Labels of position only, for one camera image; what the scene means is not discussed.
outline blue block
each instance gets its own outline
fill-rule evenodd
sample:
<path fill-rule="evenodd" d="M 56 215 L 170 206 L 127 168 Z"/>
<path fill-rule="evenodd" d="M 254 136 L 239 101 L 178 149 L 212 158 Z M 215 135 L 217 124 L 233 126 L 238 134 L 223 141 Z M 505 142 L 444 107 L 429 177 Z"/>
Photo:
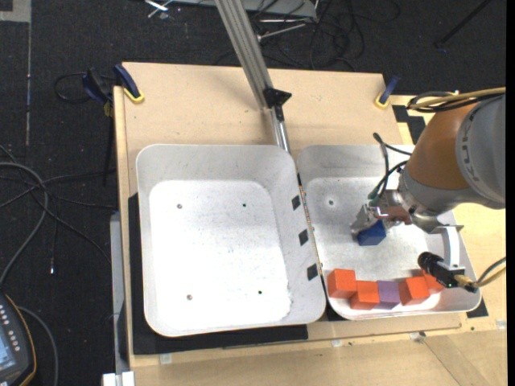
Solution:
<path fill-rule="evenodd" d="M 380 244 L 385 237 L 385 225 L 381 220 L 378 220 L 371 228 L 358 233 L 357 242 L 360 246 L 375 246 Z"/>

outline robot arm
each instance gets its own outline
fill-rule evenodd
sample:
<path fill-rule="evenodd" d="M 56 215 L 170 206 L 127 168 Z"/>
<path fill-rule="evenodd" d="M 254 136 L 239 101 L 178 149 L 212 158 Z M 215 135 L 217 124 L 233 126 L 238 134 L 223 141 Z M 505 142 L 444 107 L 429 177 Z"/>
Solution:
<path fill-rule="evenodd" d="M 361 208 L 351 227 L 358 242 L 378 228 L 385 236 L 399 223 L 439 233 L 444 258 L 424 252 L 418 264 L 446 287 L 476 290 L 459 265 L 462 226 L 441 224 L 437 217 L 461 203 L 505 207 L 505 104 L 504 94 L 436 113 L 401 172 L 398 189 Z"/>

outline blue clamp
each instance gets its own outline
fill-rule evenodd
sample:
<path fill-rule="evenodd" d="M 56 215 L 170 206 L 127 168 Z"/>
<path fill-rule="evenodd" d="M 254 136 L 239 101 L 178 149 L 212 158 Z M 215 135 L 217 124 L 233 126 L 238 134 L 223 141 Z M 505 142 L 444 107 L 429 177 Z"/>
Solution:
<path fill-rule="evenodd" d="M 134 102 L 141 103 L 145 96 L 138 90 L 138 86 L 130 76 L 129 72 L 121 65 L 117 64 L 113 68 L 113 72 L 118 79 L 122 81 L 123 91 Z"/>
<path fill-rule="evenodd" d="M 386 109 L 386 106 L 389 104 L 389 96 L 392 94 L 392 91 L 395 89 L 395 86 L 397 86 L 397 83 L 400 79 L 401 78 L 398 76 L 393 76 L 389 83 L 386 85 L 385 91 L 383 93 L 379 93 L 376 100 L 374 101 L 374 104 L 379 109 Z"/>
<path fill-rule="evenodd" d="M 110 84 L 95 68 L 90 68 L 86 74 L 82 76 L 82 87 L 89 97 L 102 103 L 113 103 L 113 92 Z"/>

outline wooden block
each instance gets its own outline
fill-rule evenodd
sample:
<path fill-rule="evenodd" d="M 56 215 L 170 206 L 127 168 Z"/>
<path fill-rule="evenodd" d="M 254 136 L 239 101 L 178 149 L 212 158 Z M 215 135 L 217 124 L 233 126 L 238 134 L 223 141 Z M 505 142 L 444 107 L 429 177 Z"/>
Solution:
<path fill-rule="evenodd" d="M 379 303 L 375 307 L 376 309 L 391 310 L 401 303 L 399 284 L 396 281 L 377 281 L 377 288 L 379 289 Z"/>
<path fill-rule="evenodd" d="M 371 310 L 379 303 L 376 281 L 356 281 L 357 292 L 351 297 L 351 309 Z"/>
<path fill-rule="evenodd" d="M 429 289 L 430 294 L 438 294 L 443 289 L 445 289 L 444 285 L 441 285 L 440 283 L 438 283 L 435 276 L 430 275 L 425 270 L 422 270 L 422 275 L 426 279 L 427 288 Z"/>
<path fill-rule="evenodd" d="M 331 298 L 348 299 L 355 292 L 356 274 L 354 270 L 334 269 L 328 276 L 328 295 Z"/>
<path fill-rule="evenodd" d="M 407 277 L 401 281 L 399 294 L 404 306 L 419 305 L 431 295 L 424 276 Z"/>

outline purple block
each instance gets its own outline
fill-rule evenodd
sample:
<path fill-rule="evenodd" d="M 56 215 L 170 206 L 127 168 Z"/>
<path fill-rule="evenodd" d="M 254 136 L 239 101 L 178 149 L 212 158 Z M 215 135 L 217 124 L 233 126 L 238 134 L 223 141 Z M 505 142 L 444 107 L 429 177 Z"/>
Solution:
<path fill-rule="evenodd" d="M 374 309 L 393 309 L 401 302 L 399 284 L 396 281 L 377 281 L 379 303 Z"/>

